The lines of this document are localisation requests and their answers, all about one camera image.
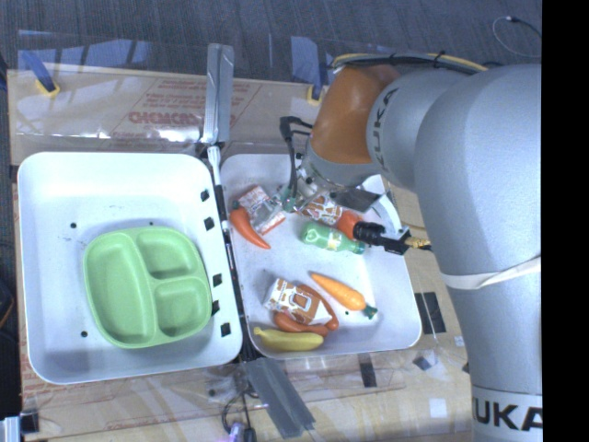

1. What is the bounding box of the white plastic tray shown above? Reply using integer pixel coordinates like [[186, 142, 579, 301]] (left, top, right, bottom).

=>
[[219, 153, 422, 361], [17, 151, 244, 385]]

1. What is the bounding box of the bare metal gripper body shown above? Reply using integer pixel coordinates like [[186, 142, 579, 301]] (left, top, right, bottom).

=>
[[294, 167, 342, 207]]

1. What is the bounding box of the black cylinder on white bracket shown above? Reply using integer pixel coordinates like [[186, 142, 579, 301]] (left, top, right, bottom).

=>
[[352, 187, 413, 256]]

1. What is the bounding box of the brown sausage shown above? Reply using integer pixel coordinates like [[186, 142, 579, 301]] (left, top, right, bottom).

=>
[[272, 310, 330, 338], [298, 283, 341, 332]]

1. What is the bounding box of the green divided plate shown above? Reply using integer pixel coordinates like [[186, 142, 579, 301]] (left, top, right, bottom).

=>
[[82, 226, 214, 350]]

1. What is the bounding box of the brown cardboard board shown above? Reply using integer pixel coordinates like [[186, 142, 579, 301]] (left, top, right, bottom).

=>
[[6, 69, 471, 442]]

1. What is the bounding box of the orange carrot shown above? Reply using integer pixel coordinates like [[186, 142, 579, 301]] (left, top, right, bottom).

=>
[[310, 272, 379, 320], [228, 200, 271, 250]]

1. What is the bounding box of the orange round object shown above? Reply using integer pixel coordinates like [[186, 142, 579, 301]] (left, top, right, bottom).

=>
[[335, 209, 364, 241]]

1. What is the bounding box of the orange and white carton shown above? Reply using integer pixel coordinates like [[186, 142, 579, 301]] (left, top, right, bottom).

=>
[[261, 277, 333, 326], [237, 185, 287, 237], [294, 193, 344, 227]]

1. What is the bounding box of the green bottle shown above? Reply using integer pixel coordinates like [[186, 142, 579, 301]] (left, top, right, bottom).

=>
[[301, 220, 367, 256]]

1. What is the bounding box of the yellow banana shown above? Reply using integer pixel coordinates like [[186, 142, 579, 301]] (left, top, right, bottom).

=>
[[252, 326, 325, 353]]

